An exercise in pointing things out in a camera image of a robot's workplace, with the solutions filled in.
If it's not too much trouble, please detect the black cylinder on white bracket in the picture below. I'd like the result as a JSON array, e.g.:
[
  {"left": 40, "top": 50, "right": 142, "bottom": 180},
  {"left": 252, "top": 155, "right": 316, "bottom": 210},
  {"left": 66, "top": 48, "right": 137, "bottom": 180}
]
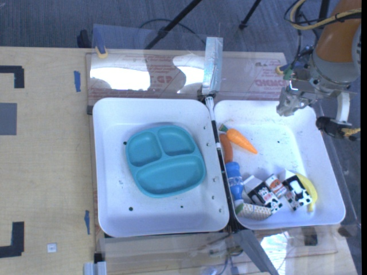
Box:
[{"left": 315, "top": 92, "right": 359, "bottom": 140}]

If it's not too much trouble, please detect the orange sausage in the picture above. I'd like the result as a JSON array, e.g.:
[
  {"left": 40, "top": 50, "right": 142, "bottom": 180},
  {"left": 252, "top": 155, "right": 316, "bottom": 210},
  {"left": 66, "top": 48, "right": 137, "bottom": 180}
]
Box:
[{"left": 219, "top": 133, "right": 234, "bottom": 164}]

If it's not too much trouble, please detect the black and white cow carton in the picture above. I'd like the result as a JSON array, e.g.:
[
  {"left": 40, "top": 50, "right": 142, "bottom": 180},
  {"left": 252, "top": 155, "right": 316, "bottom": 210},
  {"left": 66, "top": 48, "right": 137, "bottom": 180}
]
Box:
[
  {"left": 243, "top": 175, "right": 283, "bottom": 214},
  {"left": 282, "top": 168, "right": 314, "bottom": 212}
]

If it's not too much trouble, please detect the blue divided plate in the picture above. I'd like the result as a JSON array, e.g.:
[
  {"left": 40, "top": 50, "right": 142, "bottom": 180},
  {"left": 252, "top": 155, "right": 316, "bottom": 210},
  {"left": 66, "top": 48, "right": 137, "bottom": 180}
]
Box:
[{"left": 124, "top": 125, "right": 207, "bottom": 198}]

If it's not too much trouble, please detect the blue bottle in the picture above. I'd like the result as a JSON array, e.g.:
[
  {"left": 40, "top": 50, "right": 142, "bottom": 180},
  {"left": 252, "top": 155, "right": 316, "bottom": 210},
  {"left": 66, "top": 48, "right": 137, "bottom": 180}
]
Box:
[{"left": 224, "top": 161, "right": 245, "bottom": 209}]

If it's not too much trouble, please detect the beige and green carton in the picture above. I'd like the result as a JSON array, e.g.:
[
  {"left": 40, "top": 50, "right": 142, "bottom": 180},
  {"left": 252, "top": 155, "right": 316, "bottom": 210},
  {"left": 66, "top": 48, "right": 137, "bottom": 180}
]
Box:
[{"left": 235, "top": 202, "right": 273, "bottom": 221}]

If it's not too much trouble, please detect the small orange and white carton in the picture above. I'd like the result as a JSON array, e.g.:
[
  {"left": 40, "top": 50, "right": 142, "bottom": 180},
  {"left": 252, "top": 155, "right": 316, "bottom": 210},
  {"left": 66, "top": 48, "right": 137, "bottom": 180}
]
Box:
[{"left": 264, "top": 174, "right": 288, "bottom": 199}]

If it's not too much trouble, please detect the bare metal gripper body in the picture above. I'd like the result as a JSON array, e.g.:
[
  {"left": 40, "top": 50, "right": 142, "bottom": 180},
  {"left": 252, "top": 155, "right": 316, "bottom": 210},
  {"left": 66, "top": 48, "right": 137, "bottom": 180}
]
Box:
[{"left": 288, "top": 67, "right": 357, "bottom": 99}]

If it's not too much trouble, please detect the white plastic tray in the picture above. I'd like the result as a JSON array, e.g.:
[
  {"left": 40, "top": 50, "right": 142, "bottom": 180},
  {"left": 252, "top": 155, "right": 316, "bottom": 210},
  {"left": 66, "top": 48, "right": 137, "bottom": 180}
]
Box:
[
  {"left": 213, "top": 99, "right": 346, "bottom": 231},
  {"left": 92, "top": 97, "right": 231, "bottom": 238}
]

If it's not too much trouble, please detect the brown cardboard board red print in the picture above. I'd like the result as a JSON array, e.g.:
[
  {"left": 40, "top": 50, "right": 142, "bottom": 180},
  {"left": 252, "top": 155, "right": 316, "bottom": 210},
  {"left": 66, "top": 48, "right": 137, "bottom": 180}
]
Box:
[{"left": 85, "top": 51, "right": 339, "bottom": 258}]

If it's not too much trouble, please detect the orange carrot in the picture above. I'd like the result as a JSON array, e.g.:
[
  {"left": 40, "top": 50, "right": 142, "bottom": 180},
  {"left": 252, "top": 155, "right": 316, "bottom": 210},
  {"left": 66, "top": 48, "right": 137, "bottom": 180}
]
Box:
[{"left": 218, "top": 123, "right": 259, "bottom": 155}]

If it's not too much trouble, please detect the yellow banana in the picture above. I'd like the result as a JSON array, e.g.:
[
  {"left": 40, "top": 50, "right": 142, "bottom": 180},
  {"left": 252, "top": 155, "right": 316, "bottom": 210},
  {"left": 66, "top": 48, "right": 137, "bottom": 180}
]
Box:
[{"left": 295, "top": 172, "right": 319, "bottom": 213}]

